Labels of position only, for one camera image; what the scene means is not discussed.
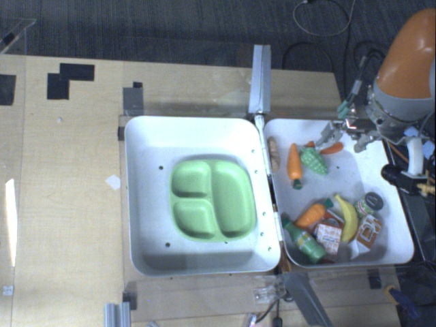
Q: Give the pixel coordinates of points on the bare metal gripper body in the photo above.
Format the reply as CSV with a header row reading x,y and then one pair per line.
x,y
361,125

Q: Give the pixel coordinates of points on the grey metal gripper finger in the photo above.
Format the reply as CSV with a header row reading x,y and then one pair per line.
x,y
365,143
328,134

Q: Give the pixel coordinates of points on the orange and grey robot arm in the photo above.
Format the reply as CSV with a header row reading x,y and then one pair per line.
x,y
408,66

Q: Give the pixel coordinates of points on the small orange carrot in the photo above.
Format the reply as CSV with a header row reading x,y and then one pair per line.
x,y
333,148

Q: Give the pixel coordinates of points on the green grapes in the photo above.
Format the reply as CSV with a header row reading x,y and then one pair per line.
x,y
314,161

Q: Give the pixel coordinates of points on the white plastic tray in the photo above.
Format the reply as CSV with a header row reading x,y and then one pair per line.
x,y
371,179
150,199

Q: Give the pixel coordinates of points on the brown bread roll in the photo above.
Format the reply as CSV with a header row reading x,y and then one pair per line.
x,y
273,153

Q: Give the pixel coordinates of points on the green can with grey lid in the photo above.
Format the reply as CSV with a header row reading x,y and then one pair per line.
x,y
367,204

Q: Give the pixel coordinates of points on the thin black and white rod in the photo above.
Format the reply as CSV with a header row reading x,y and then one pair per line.
x,y
266,148

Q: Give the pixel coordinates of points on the yellow banana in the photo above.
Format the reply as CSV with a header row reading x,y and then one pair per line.
x,y
350,216

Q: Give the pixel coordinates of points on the orange and white packet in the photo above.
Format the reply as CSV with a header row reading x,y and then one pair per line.
x,y
368,232

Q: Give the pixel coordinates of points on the orange and white carton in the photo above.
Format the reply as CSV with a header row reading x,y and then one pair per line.
x,y
327,237

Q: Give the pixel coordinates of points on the green plastic bottle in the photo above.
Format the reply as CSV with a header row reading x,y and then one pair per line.
x,y
306,242

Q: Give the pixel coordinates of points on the green divided plate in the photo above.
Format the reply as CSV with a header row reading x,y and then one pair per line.
x,y
231,196

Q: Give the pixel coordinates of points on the black cylinder on white bracket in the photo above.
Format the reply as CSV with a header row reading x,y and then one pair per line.
x,y
405,177

